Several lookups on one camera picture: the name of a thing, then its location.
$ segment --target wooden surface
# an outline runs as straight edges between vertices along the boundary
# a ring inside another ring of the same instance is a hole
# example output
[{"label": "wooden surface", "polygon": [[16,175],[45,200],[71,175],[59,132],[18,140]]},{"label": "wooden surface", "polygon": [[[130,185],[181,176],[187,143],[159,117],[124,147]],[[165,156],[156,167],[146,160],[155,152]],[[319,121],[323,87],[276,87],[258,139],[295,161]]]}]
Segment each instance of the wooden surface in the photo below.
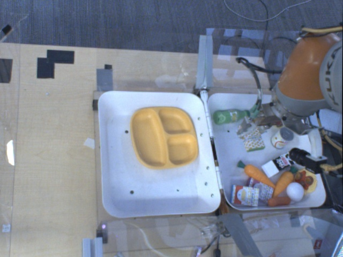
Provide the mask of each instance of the wooden surface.
[{"label": "wooden surface", "polygon": [[[55,64],[55,79],[37,79],[37,58],[48,49],[73,50],[75,62]],[[9,91],[19,109],[10,256],[81,256],[82,239],[94,238],[97,227],[95,151],[84,146],[94,139],[96,69],[113,65],[115,89],[191,90],[197,55],[34,45],[17,51],[9,54],[20,63],[13,69],[20,79],[10,84],[19,92]],[[214,61],[221,70],[215,84],[256,92],[232,59]],[[267,88],[266,76],[261,80]]]}]

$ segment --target white egg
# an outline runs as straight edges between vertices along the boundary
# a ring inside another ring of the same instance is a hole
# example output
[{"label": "white egg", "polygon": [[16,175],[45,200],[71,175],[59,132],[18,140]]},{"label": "white egg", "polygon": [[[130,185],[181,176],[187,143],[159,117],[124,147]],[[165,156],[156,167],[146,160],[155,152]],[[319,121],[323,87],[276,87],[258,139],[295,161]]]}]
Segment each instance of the white egg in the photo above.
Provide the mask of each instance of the white egg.
[{"label": "white egg", "polygon": [[304,188],[299,183],[293,182],[287,186],[286,193],[294,202],[299,202],[304,197]]}]

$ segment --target yellow plate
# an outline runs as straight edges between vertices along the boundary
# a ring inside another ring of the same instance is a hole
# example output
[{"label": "yellow plate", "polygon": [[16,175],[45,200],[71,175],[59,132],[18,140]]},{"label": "yellow plate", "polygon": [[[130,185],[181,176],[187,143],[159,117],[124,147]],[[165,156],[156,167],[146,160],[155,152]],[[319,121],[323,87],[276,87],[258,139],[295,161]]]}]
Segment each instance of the yellow plate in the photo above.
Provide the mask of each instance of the yellow plate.
[{"label": "yellow plate", "polygon": [[148,168],[181,167],[198,156],[193,122],[182,109],[143,108],[133,114],[130,125],[136,157]]}]

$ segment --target carrot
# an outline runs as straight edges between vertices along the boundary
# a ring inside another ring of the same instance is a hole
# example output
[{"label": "carrot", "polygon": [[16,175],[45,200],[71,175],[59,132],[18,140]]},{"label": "carrot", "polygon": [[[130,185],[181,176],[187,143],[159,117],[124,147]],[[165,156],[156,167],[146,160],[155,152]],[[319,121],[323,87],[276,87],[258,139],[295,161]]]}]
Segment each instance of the carrot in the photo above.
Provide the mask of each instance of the carrot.
[{"label": "carrot", "polygon": [[286,206],[290,204],[290,197],[273,197],[268,200],[268,206],[276,207],[276,206]]},{"label": "carrot", "polygon": [[248,165],[244,166],[243,162],[239,161],[238,167],[244,168],[245,174],[248,175],[249,177],[251,177],[251,178],[253,178],[253,179],[255,179],[255,180],[257,180],[263,184],[271,186],[272,188],[275,188],[275,185],[273,184],[272,181],[269,180],[267,175],[264,174],[262,171],[260,171],[254,165],[248,164]]},{"label": "carrot", "polygon": [[291,172],[285,171],[277,181],[277,184],[275,185],[273,197],[278,196],[282,191],[284,191],[287,186],[293,182],[294,176]]}]

